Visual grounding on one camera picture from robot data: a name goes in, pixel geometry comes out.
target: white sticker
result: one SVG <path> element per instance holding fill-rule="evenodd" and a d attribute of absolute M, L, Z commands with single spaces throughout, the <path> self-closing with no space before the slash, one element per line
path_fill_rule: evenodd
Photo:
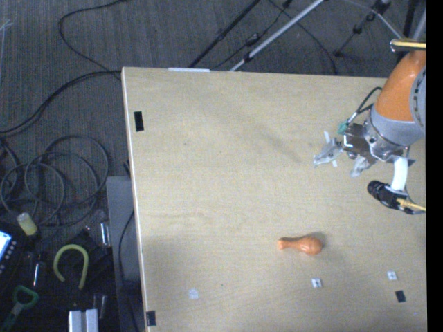
<path fill-rule="evenodd" d="M 321 288 L 321 279 L 320 278 L 312 278 L 311 282 L 312 282 L 312 286 L 314 288 Z"/>
<path fill-rule="evenodd" d="M 188 296 L 191 300 L 196 300 L 199 298 L 199 292 L 197 291 L 197 289 L 190 289 L 188 291 Z"/>
<path fill-rule="evenodd" d="M 395 274 L 395 272 L 393 270 L 388 271 L 388 279 L 389 280 L 397 280 L 397 275 Z"/>

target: orange toy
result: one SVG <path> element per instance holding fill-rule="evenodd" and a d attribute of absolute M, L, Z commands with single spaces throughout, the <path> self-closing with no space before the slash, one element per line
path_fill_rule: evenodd
<path fill-rule="evenodd" d="M 304 236 L 298 239 L 292 239 L 289 237 L 282 237 L 278 240 L 278 248 L 283 250 L 284 248 L 295 248 L 307 255 L 317 255 L 323 248 L 322 242 L 313 236 Z"/>

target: tripod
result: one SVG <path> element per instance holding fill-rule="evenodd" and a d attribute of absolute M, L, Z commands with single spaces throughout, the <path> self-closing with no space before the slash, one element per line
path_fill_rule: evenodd
<path fill-rule="evenodd" d="M 317 8 L 321 3 L 329 1 L 329 0 L 315 0 L 311 5 L 309 5 L 307 8 L 305 8 L 300 14 L 295 16 L 293 19 L 291 19 L 287 24 L 285 24 L 283 27 L 281 27 L 279 30 L 277 30 L 275 33 L 272 34 L 268 39 L 266 39 L 264 42 L 262 42 L 258 47 L 247 53 L 243 60 L 234 65 L 232 67 L 231 71 L 236 71 L 239 67 L 241 67 L 243 64 L 251 61 L 261 50 L 266 48 L 270 43 L 272 43 L 274 40 L 279 38 L 281 35 L 283 35 L 285 32 L 288 31 L 293 25 L 298 23 L 302 18 L 307 16 L 312 10 Z M 391 0 L 377 0 L 376 3 L 372 7 L 372 11 L 370 13 L 370 18 L 366 17 L 360 25 L 363 25 L 367 21 L 372 21 L 376 16 L 380 17 L 382 22 L 384 22 L 389 29 L 395 34 L 397 38 L 403 38 L 404 36 L 401 33 L 398 33 L 381 15 L 387 10 L 387 8 L 390 5 Z M 348 38 L 348 40 L 345 42 L 345 44 L 339 48 L 338 51 L 335 53 L 340 53 L 341 49 L 351 40 L 352 36 Z"/>

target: table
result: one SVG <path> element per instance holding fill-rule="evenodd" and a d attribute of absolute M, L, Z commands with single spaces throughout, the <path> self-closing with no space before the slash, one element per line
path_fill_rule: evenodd
<path fill-rule="evenodd" d="M 312 164 L 323 132 L 334 136 L 384 79 L 122 76 L 147 331 L 426 330 L 426 215 L 366 190 L 390 183 L 392 164 L 358 178 L 343 154 L 337 167 Z M 408 177 L 422 205 L 424 148 L 414 144 Z M 277 247 L 306 234 L 320 254 Z"/>

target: yellow curved tube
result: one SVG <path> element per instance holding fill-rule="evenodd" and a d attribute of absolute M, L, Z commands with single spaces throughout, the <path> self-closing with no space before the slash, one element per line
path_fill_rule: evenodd
<path fill-rule="evenodd" d="M 60 257 L 62 256 L 63 252 L 65 252 L 67 250 L 77 250 L 77 251 L 80 251 L 83 254 L 83 271 L 82 271 L 82 277 L 80 279 L 80 283 L 78 284 L 78 288 L 80 290 L 82 290 L 83 287 L 84 287 L 84 283 L 86 281 L 86 275 L 87 275 L 87 272 L 88 272 L 88 265 L 89 265 L 89 255 L 88 255 L 88 252 L 86 252 L 86 250 L 82 246 L 74 245 L 74 244 L 69 244 L 69 245 L 65 245 L 62 248 L 60 248 L 57 251 L 57 254 L 55 255 L 55 258 L 54 258 L 54 263 L 53 263 L 54 273 L 55 273 L 55 275 L 57 276 L 57 278 L 61 282 L 65 281 L 65 278 L 63 277 L 63 275 L 58 270 L 58 261 L 60 260 Z"/>

